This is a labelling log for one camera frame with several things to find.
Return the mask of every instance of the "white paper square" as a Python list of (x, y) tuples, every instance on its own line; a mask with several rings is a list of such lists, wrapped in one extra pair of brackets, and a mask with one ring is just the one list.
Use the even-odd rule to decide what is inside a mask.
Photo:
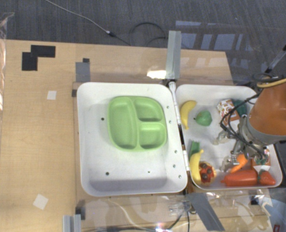
[(41, 210), (44, 210), (47, 202), (48, 202), (48, 198), (42, 196), (41, 194), (38, 194), (35, 201), (33, 202), (33, 205)]
[(48, 100), (56, 100), (57, 91), (48, 91), (47, 99)]

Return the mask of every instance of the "toy carrot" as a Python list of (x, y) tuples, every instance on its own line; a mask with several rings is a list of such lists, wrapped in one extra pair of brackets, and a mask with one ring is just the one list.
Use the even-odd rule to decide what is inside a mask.
[(265, 171), (265, 170), (261, 170), (259, 172), (258, 182), (261, 185), (269, 185), (269, 186), (273, 186), (273, 185), (276, 184), (276, 181), (271, 176), (271, 174), (268, 171)]
[(246, 159), (244, 154), (239, 154), (236, 160), (239, 162), (239, 165), (234, 166), (231, 168), (230, 173), (233, 174), (240, 170), (243, 166), (245, 166), (248, 163), (248, 159)]
[(228, 187), (245, 187), (257, 184), (257, 172), (253, 169), (241, 170), (233, 174), (228, 174), (221, 181)]

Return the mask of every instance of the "yellow banana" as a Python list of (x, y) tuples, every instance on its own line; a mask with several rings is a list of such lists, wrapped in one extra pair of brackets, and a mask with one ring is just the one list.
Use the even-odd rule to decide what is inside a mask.
[(201, 154), (203, 153), (203, 149), (200, 150), (198, 153), (194, 153), (190, 157), (189, 161), (189, 167), (191, 170), (191, 177), (196, 182), (196, 184), (200, 185), (201, 184), (201, 176), (200, 176), (200, 171), (199, 171), (199, 162), (200, 162), (200, 157)]
[(180, 114), (181, 114), (181, 121), (182, 121), (182, 124), (185, 126), (185, 129), (189, 129), (188, 127), (188, 115), (189, 115), (189, 112), (194, 109), (194, 107), (197, 105), (197, 102), (196, 101), (186, 101), (182, 107), (181, 107), (181, 111), (180, 111)]

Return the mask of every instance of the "white cable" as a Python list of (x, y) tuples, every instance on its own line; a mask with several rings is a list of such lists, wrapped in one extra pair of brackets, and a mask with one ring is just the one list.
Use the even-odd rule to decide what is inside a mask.
[(92, 22), (92, 23), (93, 23), (93, 24), (95, 24), (98, 28), (100, 28), (101, 30), (105, 31), (107, 34), (109, 34), (109, 33), (110, 33), (110, 31), (105, 30), (103, 27), (101, 27), (101, 26), (100, 26), (100, 25), (98, 25), (96, 22), (94, 22), (92, 19), (89, 19), (89, 18), (88, 18), (88, 17), (86, 17), (86, 16), (83, 16), (83, 15), (78, 14), (78, 13), (76, 13), (76, 12), (73, 12), (73, 11), (67, 10), (66, 8), (61, 7), (61, 6), (59, 6), (58, 4), (53, 3), (53, 2), (52, 2), (52, 1), (50, 1), (50, 0), (44, 0), (44, 1), (46, 1), (46, 2), (48, 2), (48, 3), (50, 3), (50, 4), (52, 4), (52, 5), (54, 5), (54, 6), (56, 6), (56, 7), (58, 7), (58, 8), (60, 8), (60, 9), (64, 10), (64, 11), (67, 11), (67, 12), (69, 12), (69, 13), (73, 14), (73, 15), (79, 16), (79, 17), (81, 17), (81, 18), (84, 18), (84, 19), (86, 19), (86, 20), (88, 20), (88, 21)]

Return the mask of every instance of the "yellow cable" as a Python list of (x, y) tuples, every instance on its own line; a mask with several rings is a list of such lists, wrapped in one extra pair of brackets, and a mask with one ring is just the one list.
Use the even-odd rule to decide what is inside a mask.
[(258, 83), (257, 87), (259, 87), (259, 88), (273, 87), (273, 86), (280, 85), (280, 84), (283, 84), (283, 83), (286, 83), (286, 78), (284, 78), (282, 80), (278, 80), (278, 81), (272, 82), (272, 83)]

